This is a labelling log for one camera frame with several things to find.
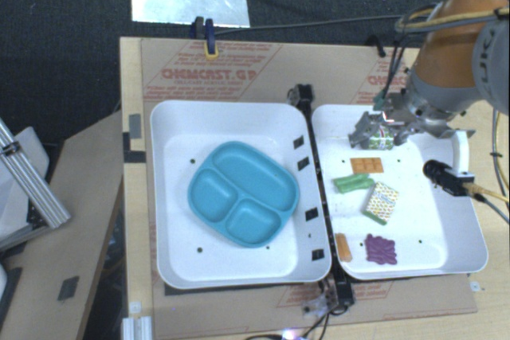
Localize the black cylinder on white bracket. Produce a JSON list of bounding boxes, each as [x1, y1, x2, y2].
[[422, 130, 477, 197]]

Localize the brown cardboard board red print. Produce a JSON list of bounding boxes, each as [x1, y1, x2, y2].
[[139, 37, 479, 332]]

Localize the purple grapes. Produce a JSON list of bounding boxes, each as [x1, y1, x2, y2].
[[363, 233, 399, 266]]

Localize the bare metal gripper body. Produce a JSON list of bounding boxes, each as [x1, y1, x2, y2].
[[381, 100, 476, 140]]

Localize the green and white carton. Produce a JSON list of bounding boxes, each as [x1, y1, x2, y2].
[[367, 127, 396, 152]]

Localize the blue divided plate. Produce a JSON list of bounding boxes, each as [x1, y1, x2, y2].
[[186, 140, 301, 249]]

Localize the thin black rod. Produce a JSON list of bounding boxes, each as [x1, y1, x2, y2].
[[301, 100, 351, 294]]

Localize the green toy beans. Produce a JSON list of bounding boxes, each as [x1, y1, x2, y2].
[[332, 173, 376, 194]]

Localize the orange biscuit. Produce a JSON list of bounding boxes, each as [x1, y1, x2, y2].
[[350, 157, 385, 176]]

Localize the black block with thin wires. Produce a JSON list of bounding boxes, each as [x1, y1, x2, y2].
[[332, 276, 356, 311], [287, 83, 316, 107]]

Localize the white plastic tray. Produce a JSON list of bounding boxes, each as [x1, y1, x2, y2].
[[310, 104, 490, 281], [149, 99, 334, 290]]

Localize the patterned white carton green edge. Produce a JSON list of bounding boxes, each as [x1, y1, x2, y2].
[[362, 181, 401, 227]]

